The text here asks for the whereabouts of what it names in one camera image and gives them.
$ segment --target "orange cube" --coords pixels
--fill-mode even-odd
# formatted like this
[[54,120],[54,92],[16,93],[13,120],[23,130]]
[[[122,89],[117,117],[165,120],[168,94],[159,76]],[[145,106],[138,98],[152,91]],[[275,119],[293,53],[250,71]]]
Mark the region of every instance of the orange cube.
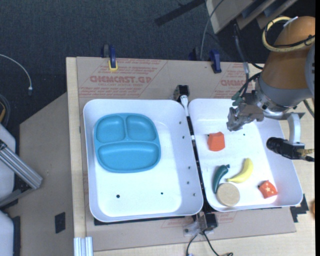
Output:
[[225,135],[221,131],[217,133],[210,133],[207,143],[211,151],[223,150],[226,146]]

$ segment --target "blue tray compartment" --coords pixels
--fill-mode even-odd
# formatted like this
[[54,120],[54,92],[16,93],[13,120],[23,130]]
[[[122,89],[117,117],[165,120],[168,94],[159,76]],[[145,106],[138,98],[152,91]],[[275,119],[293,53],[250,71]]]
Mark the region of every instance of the blue tray compartment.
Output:
[[94,149],[100,165],[114,173],[152,169],[161,158],[155,124],[145,115],[110,114],[94,127]]

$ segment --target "green pepper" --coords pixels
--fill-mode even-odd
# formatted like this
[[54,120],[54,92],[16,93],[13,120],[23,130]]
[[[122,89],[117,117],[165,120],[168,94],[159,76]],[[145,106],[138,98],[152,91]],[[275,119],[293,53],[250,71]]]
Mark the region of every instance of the green pepper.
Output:
[[213,181],[212,181],[212,188],[214,193],[217,193],[219,182],[223,177],[223,175],[225,175],[228,172],[228,168],[230,168],[229,164],[221,165],[218,168],[218,170],[215,171],[213,176]]

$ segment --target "white divided tray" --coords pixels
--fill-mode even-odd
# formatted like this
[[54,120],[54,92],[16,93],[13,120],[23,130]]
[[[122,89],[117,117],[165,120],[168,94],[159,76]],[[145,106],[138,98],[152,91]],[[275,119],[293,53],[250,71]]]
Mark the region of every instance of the white divided tray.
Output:
[[[231,106],[229,99],[195,99],[188,106],[208,203],[221,212],[298,205],[303,193],[292,160],[266,147],[270,137],[284,139],[279,121],[265,118],[245,124],[241,130],[229,131],[226,123]],[[225,148],[210,151],[208,134],[218,132],[224,134]],[[252,175],[245,182],[233,183],[239,190],[240,201],[225,206],[213,193],[214,172],[221,165],[230,165],[220,181],[224,183],[241,171],[246,158],[253,162]],[[263,197],[258,186],[266,180],[276,187],[278,195]]]
[[[290,159],[267,149],[270,137],[284,138],[279,121],[265,118],[238,131],[227,129],[229,99],[194,99],[188,106],[208,203],[228,212],[298,205],[303,193]],[[94,130],[107,115],[145,115],[154,123],[160,142],[160,160],[140,172],[116,173],[104,169],[95,154]],[[198,213],[204,203],[190,131],[182,105],[173,100],[94,99],[83,109],[88,164],[89,206],[102,222],[180,217]],[[222,132],[225,148],[210,151],[208,134]],[[221,165],[230,165],[220,183],[239,173],[244,160],[253,172],[243,183],[234,183],[240,200],[221,204],[213,193],[213,177]],[[258,186],[269,180],[278,195],[264,198]]]
[[[96,122],[111,114],[132,113],[151,119],[161,157],[146,171],[115,173],[95,154]],[[102,222],[187,216],[198,213],[203,195],[183,107],[173,100],[94,99],[83,109],[88,164],[89,206]]]

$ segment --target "toy banana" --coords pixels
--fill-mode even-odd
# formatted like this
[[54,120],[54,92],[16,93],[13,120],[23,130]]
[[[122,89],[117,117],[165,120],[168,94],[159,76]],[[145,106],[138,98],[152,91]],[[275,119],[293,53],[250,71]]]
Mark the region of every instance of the toy banana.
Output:
[[243,169],[235,176],[227,178],[227,182],[242,183],[245,182],[252,174],[254,170],[254,164],[250,158],[246,158],[244,161]]

